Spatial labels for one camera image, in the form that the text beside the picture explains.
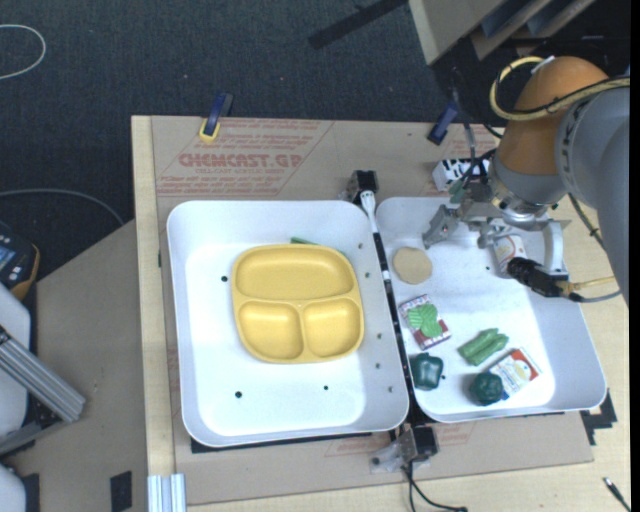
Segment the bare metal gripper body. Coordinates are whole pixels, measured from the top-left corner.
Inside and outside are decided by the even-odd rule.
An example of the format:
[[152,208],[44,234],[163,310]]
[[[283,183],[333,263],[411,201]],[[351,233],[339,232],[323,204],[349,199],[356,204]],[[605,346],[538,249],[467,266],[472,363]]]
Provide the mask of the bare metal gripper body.
[[473,182],[465,187],[456,217],[470,230],[503,232],[511,227],[534,230],[546,207],[529,203],[502,185]]

